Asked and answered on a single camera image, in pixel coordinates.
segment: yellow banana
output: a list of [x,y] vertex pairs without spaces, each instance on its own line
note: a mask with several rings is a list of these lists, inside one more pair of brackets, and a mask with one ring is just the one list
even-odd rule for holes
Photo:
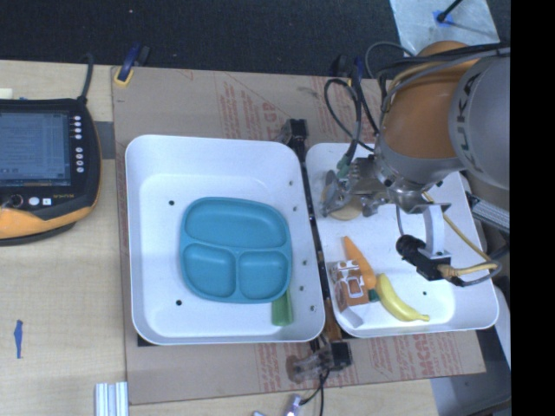
[[410,322],[420,320],[428,322],[430,320],[429,315],[419,313],[410,305],[407,305],[395,293],[393,285],[391,285],[389,278],[385,274],[381,273],[378,275],[375,290],[385,309],[400,321]]

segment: wooden table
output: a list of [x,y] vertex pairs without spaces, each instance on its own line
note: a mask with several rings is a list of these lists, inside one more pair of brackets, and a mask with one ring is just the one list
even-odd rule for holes
[[[112,122],[109,66],[95,66],[88,108]],[[0,88],[28,99],[75,98],[84,64],[0,61]],[[126,380],[115,165],[103,161],[94,212],[51,239],[0,247],[0,414],[92,415],[95,384]],[[23,322],[22,357],[14,330]],[[290,393],[130,406],[131,415],[281,416]],[[317,415],[319,399],[302,415]],[[327,388],[325,415],[437,414],[429,380]]]

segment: blue divided tray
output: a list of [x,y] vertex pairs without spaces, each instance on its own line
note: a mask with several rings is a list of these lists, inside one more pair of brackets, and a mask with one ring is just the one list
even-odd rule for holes
[[291,236],[275,208],[241,198],[200,198],[180,228],[186,285],[220,302],[278,299],[291,279]]

